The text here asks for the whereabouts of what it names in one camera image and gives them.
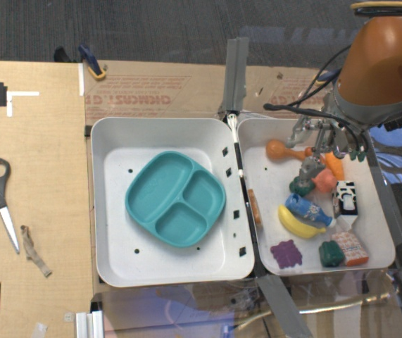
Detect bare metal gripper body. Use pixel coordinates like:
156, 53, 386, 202
312, 113, 368, 161

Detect pink toy food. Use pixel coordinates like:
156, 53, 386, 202
311, 168, 339, 194

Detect dark green broccoli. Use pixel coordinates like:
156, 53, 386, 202
289, 176, 316, 198

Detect orange toy drumstick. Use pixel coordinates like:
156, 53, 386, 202
265, 139, 315, 163

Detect orange carrot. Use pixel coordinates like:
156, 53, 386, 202
325, 151, 346, 182

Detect blue bottle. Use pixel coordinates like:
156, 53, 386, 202
284, 192, 337, 229

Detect black and white milk carton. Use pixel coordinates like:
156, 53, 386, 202
332, 180, 358, 232

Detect yellow banana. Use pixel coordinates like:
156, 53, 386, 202
277, 204, 327, 240

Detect brown bread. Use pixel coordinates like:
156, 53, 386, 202
247, 188, 263, 227

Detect white plastic tray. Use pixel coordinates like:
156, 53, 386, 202
90, 117, 256, 288
237, 118, 397, 277

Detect green pepper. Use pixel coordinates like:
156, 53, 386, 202
318, 240, 346, 268

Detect purple grapes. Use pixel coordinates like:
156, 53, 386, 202
270, 239, 303, 270

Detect orange and white carton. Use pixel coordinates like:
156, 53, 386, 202
330, 231, 370, 268

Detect brown cardboard board red print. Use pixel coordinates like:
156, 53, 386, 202
82, 60, 402, 338

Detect teal divided plate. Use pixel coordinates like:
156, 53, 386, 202
125, 150, 227, 249

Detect crumpled beige tape strip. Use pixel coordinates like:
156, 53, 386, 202
20, 225, 54, 279

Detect black cylinder on white bracket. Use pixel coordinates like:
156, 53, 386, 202
383, 110, 402, 132

